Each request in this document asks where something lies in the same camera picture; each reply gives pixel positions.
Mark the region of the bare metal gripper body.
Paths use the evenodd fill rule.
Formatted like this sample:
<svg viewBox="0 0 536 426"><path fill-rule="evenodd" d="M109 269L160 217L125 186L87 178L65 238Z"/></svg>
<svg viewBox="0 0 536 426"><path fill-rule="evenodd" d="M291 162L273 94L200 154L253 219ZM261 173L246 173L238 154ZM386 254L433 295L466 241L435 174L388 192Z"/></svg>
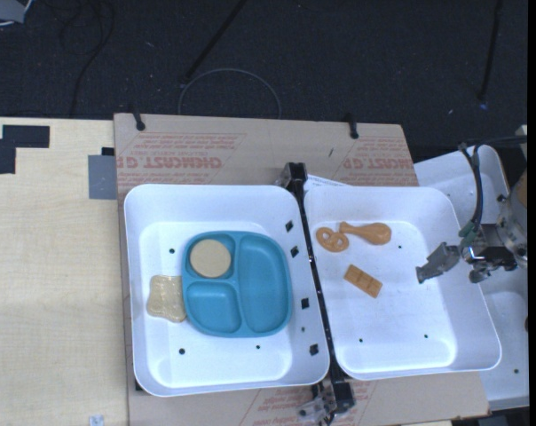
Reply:
<svg viewBox="0 0 536 426"><path fill-rule="evenodd" d="M459 236L461 256L469 264L528 264L525 213L500 213L496 223L478 227L469 220Z"/></svg>

